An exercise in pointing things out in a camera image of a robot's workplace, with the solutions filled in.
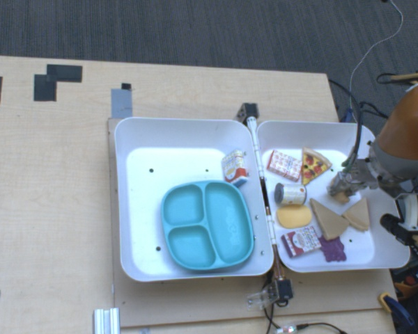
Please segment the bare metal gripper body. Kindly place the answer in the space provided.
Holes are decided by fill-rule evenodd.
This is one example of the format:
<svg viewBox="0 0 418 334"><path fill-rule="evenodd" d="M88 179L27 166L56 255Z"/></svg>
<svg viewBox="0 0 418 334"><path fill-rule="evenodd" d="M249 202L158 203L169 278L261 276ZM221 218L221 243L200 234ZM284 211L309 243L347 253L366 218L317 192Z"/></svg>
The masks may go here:
<svg viewBox="0 0 418 334"><path fill-rule="evenodd" d="M341 171L341 184L344 191L360 191L377 189L377 177L369 169L369 162L358 159L349 169Z"/></svg>

